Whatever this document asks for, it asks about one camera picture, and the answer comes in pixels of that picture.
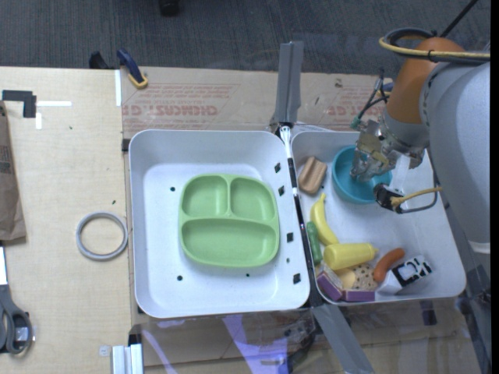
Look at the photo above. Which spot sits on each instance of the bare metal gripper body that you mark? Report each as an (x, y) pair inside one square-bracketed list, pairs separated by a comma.
[(376, 140)]

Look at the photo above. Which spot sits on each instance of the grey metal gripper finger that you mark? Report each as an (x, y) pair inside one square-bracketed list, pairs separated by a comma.
[(375, 171), (358, 168)]

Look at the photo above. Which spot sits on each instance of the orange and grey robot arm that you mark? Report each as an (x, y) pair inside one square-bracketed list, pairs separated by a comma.
[(456, 131)]

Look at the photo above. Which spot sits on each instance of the blue bowl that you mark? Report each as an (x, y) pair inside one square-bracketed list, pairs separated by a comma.
[(345, 181)]

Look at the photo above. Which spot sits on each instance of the brown toy bread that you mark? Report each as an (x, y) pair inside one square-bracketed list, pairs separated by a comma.
[(312, 175)]

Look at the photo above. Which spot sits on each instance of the white plastic tray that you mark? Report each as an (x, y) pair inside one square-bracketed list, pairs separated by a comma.
[(397, 228), (160, 240)]

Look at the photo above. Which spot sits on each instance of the yellow banana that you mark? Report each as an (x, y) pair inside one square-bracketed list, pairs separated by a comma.
[(323, 224)]

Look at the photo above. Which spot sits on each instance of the green toy pickle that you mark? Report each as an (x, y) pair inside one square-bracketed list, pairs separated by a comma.
[(314, 242)]

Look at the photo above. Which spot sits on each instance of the yellow bottle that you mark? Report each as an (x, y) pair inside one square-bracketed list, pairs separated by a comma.
[(345, 255)]

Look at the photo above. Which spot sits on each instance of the orange sausage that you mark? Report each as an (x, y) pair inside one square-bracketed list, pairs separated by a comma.
[(388, 265)]

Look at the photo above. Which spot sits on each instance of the tan dotted biscuit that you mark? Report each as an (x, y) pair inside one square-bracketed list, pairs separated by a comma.
[(366, 277)]

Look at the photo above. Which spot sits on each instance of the white carton black print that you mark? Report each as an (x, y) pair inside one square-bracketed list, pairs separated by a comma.
[(409, 273)]

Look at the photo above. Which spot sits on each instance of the yellow round toy piece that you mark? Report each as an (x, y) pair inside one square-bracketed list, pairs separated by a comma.
[(347, 279)]

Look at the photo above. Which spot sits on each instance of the purple box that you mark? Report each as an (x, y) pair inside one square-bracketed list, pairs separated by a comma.
[(329, 286)]

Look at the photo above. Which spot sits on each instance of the green divided plate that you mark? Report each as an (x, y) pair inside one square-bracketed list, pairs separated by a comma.
[(230, 236)]

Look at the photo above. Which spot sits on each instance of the brown cardboard board red print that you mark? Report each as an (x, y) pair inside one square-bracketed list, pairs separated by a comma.
[(195, 103)]

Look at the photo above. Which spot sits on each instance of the grey tape roll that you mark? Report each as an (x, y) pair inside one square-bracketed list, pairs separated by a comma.
[(80, 244)]

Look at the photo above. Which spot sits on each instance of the brown paper bag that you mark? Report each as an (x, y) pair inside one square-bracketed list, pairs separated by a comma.
[(8, 193)]

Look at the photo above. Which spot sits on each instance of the black cylinder on white bracket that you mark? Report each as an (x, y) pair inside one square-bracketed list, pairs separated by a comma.
[(386, 197)]

